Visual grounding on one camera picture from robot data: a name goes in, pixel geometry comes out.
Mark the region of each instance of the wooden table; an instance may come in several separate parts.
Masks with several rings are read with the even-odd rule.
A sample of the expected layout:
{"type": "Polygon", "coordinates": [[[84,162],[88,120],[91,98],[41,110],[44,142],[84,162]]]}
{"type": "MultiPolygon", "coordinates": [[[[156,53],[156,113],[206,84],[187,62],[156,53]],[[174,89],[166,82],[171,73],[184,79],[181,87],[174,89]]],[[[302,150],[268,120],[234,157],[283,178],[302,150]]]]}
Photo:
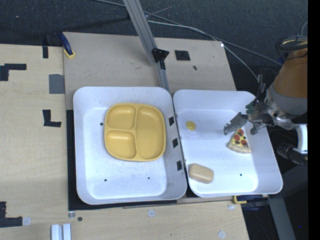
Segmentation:
{"type": "Polygon", "coordinates": [[[0,228],[0,240],[50,239],[51,225],[69,223],[73,240],[219,240],[220,231],[224,239],[249,239],[241,206],[230,200],[76,210],[69,218],[66,95],[49,90],[49,75],[66,75],[66,58],[61,47],[48,47],[48,54],[43,58],[41,46],[0,45],[0,66],[27,65],[0,81],[0,202],[6,218],[30,217],[30,225],[0,228]],[[61,126],[44,126],[43,110],[61,126]]]}

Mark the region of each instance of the toy pizza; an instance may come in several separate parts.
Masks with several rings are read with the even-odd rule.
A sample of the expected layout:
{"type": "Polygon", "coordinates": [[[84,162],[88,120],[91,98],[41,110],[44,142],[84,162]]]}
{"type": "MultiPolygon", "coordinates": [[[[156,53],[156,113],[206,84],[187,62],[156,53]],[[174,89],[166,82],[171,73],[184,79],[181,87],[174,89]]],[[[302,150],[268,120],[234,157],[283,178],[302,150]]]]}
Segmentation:
{"type": "Polygon", "coordinates": [[[235,131],[226,146],[238,153],[251,153],[251,148],[249,147],[245,132],[241,128],[235,131]]]}

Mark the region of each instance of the yellow plate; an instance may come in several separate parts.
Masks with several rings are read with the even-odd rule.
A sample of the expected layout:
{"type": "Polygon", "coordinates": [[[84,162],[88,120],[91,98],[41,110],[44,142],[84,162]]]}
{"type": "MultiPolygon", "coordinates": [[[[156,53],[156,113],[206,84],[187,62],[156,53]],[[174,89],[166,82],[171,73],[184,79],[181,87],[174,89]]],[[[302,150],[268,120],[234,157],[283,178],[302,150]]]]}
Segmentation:
{"type": "Polygon", "coordinates": [[[156,160],[166,149],[164,116],[147,104],[113,105],[104,120],[104,143],[110,155],[118,159],[156,160]]]}

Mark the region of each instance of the black floor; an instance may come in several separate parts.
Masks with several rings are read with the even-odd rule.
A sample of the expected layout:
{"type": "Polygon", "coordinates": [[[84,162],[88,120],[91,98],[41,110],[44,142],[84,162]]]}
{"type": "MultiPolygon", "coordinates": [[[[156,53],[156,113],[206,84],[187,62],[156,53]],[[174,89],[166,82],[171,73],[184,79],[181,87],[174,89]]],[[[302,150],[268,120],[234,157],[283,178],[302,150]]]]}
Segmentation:
{"type": "MultiPolygon", "coordinates": [[[[104,0],[123,4],[122,0],[104,0]]],[[[149,19],[170,23],[159,17],[202,30],[223,40],[233,53],[270,85],[279,72],[278,40],[294,35],[308,36],[308,0],[140,0],[149,13],[168,8],[149,19]]],[[[62,31],[115,35],[136,35],[125,8],[92,0],[0,0],[0,44],[38,45],[44,38],[59,46],[62,31]]],[[[187,28],[150,23],[155,37],[209,40],[207,35],[187,28]]],[[[238,90],[256,94],[255,78],[246,66],[226,50],[238,90]]],[[[274,142],[295,143],[292,132],[273,132],[274,142]]],[[[282,173],[295,165],[277,156],[282,173]]],[[[308,188],[285,199],[297,240],[309,239],[308,188]]],[[[251,240],[277,240],[268,206],[244,210],[251,240]]]]}

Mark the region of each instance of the white tray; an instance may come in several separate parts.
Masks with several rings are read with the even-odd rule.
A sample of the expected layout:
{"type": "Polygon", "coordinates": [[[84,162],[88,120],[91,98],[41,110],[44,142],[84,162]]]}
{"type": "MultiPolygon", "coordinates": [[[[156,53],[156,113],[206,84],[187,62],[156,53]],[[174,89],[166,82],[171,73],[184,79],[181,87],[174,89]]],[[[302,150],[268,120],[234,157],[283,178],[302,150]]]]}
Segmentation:
{"type": "Polygon", "coordinates": [[[191,190],[203,198],[251,194],[275,194],[283,180],[268,132],[250,134],[252,124],[243,128],[252,153],[242,154],[227,148],[232,133],[224,135],[226,123],[255,97],[246,91],[179,90],[173,96],[183,156],[187,170],[196,163],[213,170],[212,183],[188,178],[191,190]],[[187,121],[196,130],[186,127],[187,121]]]}
{"type": "Polygon", "coordinates": [[[73,96],[76,189],[91,205],[176,200],[187,190],[172,97],[160,87],[82,87],[73,96]],[[166,148],[155,161],[124,161],[104,143],[108,108],[141,103],[158,108],[165,120],[166,148]],[[173,145],[177,139],[178,146],[173,145]]]}

